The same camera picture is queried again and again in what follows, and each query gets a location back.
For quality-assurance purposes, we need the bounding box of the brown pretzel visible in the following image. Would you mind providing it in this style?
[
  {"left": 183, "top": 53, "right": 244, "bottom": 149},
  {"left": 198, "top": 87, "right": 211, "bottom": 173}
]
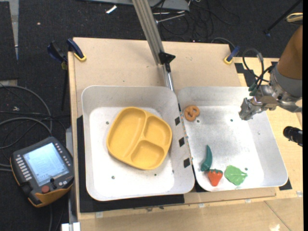
[{"left": 184, "top": 105, "right": 201, "bottom": 122}]

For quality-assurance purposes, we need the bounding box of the white plastic tray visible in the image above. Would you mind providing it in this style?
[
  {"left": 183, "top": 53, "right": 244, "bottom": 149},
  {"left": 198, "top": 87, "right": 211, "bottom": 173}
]
[
  {"left": 177, "top": 86, "right": 289, "bottom": 193},
  {"left": 81, "top": 85, "right": 196, "bottom": 202}
]

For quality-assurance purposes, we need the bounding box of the green chili pepper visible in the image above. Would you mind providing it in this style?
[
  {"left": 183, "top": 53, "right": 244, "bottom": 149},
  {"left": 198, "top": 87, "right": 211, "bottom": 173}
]
[{"left": 200, "top": 145, "right": 214, "bottom": 172}]

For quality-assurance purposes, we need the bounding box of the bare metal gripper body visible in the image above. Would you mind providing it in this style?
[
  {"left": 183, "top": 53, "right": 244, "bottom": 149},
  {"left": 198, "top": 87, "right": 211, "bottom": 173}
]
[{"left": 250, "top": 80, "right": 303, "bottom": 113}]

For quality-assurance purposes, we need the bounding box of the green leaf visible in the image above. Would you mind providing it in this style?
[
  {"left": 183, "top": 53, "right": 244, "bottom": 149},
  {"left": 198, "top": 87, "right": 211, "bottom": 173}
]
[{"left": 224, "top": 165, "right": 248, "bottom": 187}]

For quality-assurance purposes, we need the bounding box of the pale wood board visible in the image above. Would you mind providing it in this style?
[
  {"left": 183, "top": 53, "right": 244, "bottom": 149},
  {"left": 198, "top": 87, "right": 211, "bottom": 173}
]
[{"left": 68, "top": 37, "right": 277, "bottom": 220}]

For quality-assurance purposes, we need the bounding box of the yellow divided plate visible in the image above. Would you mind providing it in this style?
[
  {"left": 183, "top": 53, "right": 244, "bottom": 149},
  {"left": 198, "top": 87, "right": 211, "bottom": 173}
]
[{"left": 106, "top": 106, "right": 173, "bottom": 171}]

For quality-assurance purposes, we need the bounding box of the red strawberry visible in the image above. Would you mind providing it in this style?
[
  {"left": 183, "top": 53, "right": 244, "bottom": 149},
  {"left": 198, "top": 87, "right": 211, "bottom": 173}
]
[{"left": 207, "top": 168, "right": 224, "bottom": 187}]

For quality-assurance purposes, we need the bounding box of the black cylinder on white bracket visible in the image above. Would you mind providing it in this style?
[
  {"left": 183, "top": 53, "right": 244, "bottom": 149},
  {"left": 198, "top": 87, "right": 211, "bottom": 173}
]
[{"left": 282, "top": 126, "right": 303, "bottom": 147}]

